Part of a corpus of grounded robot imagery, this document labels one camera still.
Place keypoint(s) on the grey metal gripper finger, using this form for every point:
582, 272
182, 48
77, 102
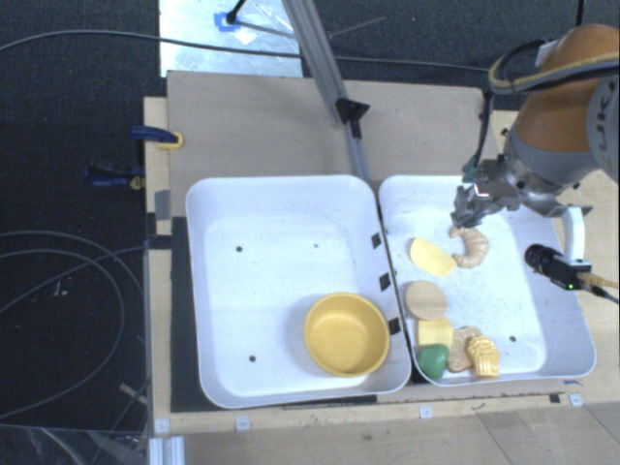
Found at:
462, 206
479, 213

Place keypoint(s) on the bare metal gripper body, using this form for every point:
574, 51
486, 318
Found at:
504, 189

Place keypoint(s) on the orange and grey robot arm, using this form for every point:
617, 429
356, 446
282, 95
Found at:
557, 119

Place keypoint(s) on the tan croissant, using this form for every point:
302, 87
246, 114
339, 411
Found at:
477, 250

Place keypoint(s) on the yellow potato chip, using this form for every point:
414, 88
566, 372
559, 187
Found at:
430, 257

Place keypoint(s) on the white plastic tray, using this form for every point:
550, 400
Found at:
271, 279
489, 298

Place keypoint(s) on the tan round biscuit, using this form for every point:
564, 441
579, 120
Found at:
425, 300

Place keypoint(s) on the yellow cheese block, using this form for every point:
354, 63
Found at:
435, 332

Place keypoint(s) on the brown bread slice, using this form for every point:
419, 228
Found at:
460, 354

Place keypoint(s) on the green rounded toy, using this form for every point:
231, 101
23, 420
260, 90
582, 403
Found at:
432, 361

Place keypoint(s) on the yellow bowl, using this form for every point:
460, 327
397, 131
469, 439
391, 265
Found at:
346, 334

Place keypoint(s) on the brown cardboard board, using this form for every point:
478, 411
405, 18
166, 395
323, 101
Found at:
261, 129

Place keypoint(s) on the black cylinder on white bracket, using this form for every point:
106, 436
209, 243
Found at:
549, 262

